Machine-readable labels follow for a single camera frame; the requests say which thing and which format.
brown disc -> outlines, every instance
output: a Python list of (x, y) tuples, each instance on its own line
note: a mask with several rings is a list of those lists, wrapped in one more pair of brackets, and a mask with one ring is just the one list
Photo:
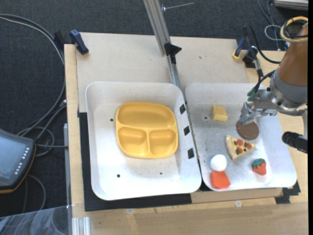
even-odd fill
[(256, 139), (259, 136), (259, 127), (255, 122), (242, 124), (239, 121), (236, 124), (238, 134), (247, 140)]

pizza slice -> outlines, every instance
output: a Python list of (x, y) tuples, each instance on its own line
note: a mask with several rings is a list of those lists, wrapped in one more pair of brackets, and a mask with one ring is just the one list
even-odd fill
[(245, 142), (241, 139), (234, 138), (230, 135), (226, 136), (226, 147), (232, 159), (235, 159), (246, 152), (252, 150), (255, 145)]

yellow plate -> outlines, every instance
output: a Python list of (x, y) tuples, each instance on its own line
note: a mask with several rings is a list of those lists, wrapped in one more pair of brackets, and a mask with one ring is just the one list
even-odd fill
[(135, 158), (172, 156), (178, 147), (177, 122), (163, 104), (128, 102), (116, 112), (116, 136), (121, 150)]

yellow cube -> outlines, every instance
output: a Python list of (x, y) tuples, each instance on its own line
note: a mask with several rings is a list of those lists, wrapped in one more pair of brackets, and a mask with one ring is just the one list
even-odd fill
[(223, 106), (218, 106), (218, 105), (213, 105), (213, 120), (218, 120), (218, 121), (227, 121), (228, 115), (226, 112), (225, 107)]

black floor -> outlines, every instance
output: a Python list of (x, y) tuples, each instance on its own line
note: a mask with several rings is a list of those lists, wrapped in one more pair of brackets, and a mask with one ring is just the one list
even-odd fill
[[(267, 1), (261, 0), (262, 6), (266, 6)], [(165, 7), (194, 3), (165, 12), (171, 36), (239, 40), (244, 24), (248, 23), (255, 30), (263, 50), (277, 49), (276, 42), (264, 34), (269, 22), (262, 15), (257, 0), (160, 2)], [(270, 11), (278, 25), (291, 17), (308, 15), (307, 12), (278, 9), (272, 5)], [(153, 35), (142, 0), (0, 0), (0, 13), (31, 19), (51, 34), (61, 31), (68, 42), (68, 34), (73, 29)], [(0, 128), (16, 134), (42, 117), (59, 96), (63, 82), (64, 67), (48, 39), (32, 28), (0, 19)], [(49, 127), (56, 145), (64, 142), (66, 121), (66, 111), (62, 111)], [(63, 149), (53, 149), (46, 156), (36, 158), (30, 173), (45, 186), (45, 208), (67, 204)], [(27, 181), (25, 211), (30, 212), (38, 210), (43, 193), (34, 180)], [(0, 195), (0, 216), (21, 213), (24, 197), (25, 183), (14, 193)]]

